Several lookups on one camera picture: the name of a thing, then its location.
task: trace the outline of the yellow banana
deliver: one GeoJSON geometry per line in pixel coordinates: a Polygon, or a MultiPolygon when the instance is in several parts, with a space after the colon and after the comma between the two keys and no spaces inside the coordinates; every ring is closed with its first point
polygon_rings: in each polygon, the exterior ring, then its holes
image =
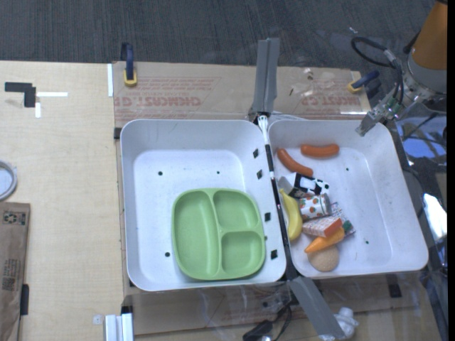
{"type": "Polygon", "coordinates": [[[297,201],[290,195],[286,194],[282,188],[279,192],[282,194],[284,209],[286,210],[287,217],[289,219],[287,227],[288,238],[292,241],[301,234],[301,226],[304,221],[301,218],[299,204],[297,201]]]}

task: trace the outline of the sausage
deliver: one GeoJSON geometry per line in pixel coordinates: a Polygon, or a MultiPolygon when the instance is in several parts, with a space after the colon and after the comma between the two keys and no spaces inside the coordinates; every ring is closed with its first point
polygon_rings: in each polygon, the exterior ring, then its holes
{"type": "Polygon", "coordinates": [[[305,156],[313,156],[316,158],[327,158],[338,154],[340,147],[337,144],[329,144],[325,146],[313,146],[303,144],[300,146],[300,152],[305,156]]]}
{"type": "Polygon", "coordinates": [[[278,159],[283,163],[283,166],[288,168],[291,172],[297,172],[307,177],[313,177],[313,170],[306,166],[297,163],[286,151],[280,148],[277,150],[278,159]]]}

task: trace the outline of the green divided plate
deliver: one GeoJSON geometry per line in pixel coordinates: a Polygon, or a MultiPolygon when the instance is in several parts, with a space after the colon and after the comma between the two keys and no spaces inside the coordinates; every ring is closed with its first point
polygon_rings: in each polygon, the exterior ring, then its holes
{"type": "Polygon", "coordinates": [[[204,188],[180,194],[172,208],[172,242],[178,266],[195,279],[242,278],[264,263],[259,210],[239,190],[204,188]]]}

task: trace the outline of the table surface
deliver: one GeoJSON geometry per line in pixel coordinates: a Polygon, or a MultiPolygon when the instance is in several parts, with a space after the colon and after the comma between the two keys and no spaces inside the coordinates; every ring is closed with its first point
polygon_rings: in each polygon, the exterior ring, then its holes
{"type": "MultiPolygon", "coordinates": [[[[24,283],[30,287],[20,340],[102,340],[103,315],[119,314],[123,273],[113,138],[114,100],[108,65],[0,63],[5,82],[30,82],[41,97],[41,117],[23,107],[23,95],[0,92],[0,158],[17,168],[8,199],[31,204],[24,283]]],[[[412,306],[355,315],[355,340],[438,340],[428,295],[413,283],[412,306]]],[[[213,340],[251,326],[172,332],[138,340],[213,340]]],[[[283,340],[319,340],[306,318],[292,322],[283,340]]]]}

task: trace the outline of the yellow clamp pad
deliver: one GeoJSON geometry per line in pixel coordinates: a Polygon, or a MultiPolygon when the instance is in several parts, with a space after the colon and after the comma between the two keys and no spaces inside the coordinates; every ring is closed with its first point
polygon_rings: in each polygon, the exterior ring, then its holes
{"type": "Polygon", "coordinates": [[[353,87],[353,83],[355,83],[355,82],[357,82],[357,81],[356,80],[350,81],[348,83],[348,86],[346,87],[351,94],[356,94],[357,92],[359,92],[359,91],[361,91],[363,89],[363,86],[360,86],[358,88],[354,88],[353,87]]]}
{"type": "Polygon", "coordinates": [[[128,87],[136,86],[137,85],[136,70],[133,71],[133,79],[132,80],[128,80],[127,79],[127,70],[123,70],[123,80],[125,82],[125,86],[128,86],[128,87]]]}

